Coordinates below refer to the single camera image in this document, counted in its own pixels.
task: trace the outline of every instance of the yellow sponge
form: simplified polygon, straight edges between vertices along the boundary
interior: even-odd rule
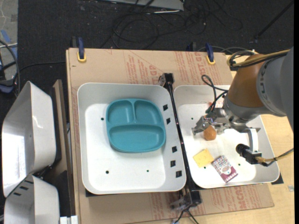
[[[212,157],[208,149],[204,149],[203,151],[199,152],[198,154],[193,156],[193,159],[200,168],[214,161],[214,158]]]

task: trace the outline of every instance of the cardboard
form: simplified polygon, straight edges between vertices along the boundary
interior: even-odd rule
[[[203,74],[210,76],[215,85],[229,85],[232,76],[226,56],[215,53],[216,63],[209,65],[205,52],[85,49],[86,62],[80,63],[77,51],[75,48],[66,51],[66,65],[75,205],[79,222],[125,224],[177,218],[180,211],[170,208],[170,203],[179,199],[177,192],[86,196],[81,174],[77,90],[88,82],[157,84],[163,73],[174,74],[174,86],[203,84],[200,78]],[[196,216],[274,205],[267,184],[205,189],[200,194],[202,204],[190,210]]]

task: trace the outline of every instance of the blue divided plate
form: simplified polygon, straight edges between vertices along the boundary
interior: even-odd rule
[[[161,112],[145,99],[113,101],[106,111],[106,125],[111,146],[121,152],[150,152],[166,142]]]

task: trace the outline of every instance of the gray floor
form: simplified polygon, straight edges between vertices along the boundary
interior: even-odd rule
[[[18,39],[18,0],[0,0],[0,39],[7,44],[16,44]],[[13,61],[7,49],[1,49],[1,58],[4,64]],[[5,71],[6,76],[15,74],[15,67]]]

